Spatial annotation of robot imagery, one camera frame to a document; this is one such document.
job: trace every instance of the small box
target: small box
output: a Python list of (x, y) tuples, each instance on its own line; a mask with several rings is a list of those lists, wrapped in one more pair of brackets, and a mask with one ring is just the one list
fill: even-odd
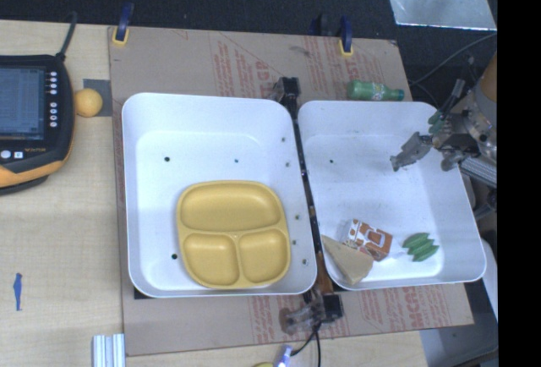
[(344, 244), (361, 251), (367, 250), (374, 260), (381, 261), (389, 254), (391, 242), (390, 233), (354, 218), (348, 225), (347, 239)]

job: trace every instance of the wooden table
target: wooden table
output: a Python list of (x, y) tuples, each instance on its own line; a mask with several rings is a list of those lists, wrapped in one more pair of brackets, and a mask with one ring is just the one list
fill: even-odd
[[(55, 54), (68, 24), (0, 20), (0, 54)], [(107, 26), (78, 25), (66, 67), (74, 89), (109, 80)], [(90, 366), (92, 337), (123, 332), (110, 117), (77, 118), (66, 165), (33, 189), (0, 196), (0, 365)], [(21, 310), (14, 281), (22, 275)], [(279, 344), (130, 357), (127, 366), (252, 367)], [(417, 331), (321, 342), (322, 365), (424, 366)], [(311, 343), (291, 366), (317, 365)]]

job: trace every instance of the blue clamp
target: blue clamp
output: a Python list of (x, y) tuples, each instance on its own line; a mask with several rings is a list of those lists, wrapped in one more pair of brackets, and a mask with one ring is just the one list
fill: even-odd
[(135, 5), (131, 2), (125, 2), (122, 5), (122, 12), (120, 13), (120, 21), (118, 26), (112, 34), (112, 42), (119, 46), (126, 45), (129, 35), (129, 21), (132, 19)]
[(351, 56), (353, 55), (352, 47), (352, 24), (347, 19), (346, 15), (342, 15), (340, 18), (340, 52), (342, 56)]

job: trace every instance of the cardboard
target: cardboard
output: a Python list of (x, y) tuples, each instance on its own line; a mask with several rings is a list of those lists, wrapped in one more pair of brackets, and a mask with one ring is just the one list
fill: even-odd
[[(109, 41), (113, 28), (109, 29)], [(206, 30), (132, 28), (125, 46), (110, 42), (112, 115), (117, 174), (123, 321), (128, 356), (302, 341), (279, 324), (283, 309), (301, 296), (148, 299), (128, 274), (123, 194), (123, 103), (139, 92), (268, 97), (282, 76), (298, 77), (299, 104), (345, 100), (351, 79), (384, 83), (411, 101), (393, 41), (354, 39), (353, 55), (338, 38), (262, 35)], [(341, 292), (344, 317), (322, 328), (321, 338), (349, 337), (468, 325), (473, 321), (463, 284)]]

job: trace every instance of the green bottle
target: green bottle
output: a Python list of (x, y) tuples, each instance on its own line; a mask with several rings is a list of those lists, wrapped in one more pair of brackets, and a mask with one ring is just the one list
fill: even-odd
[(393, 90), (381, 83), (369, 83), (353, 79), (347, 83), (347, 97), (361, 101), (402, 101), (404, 90)]

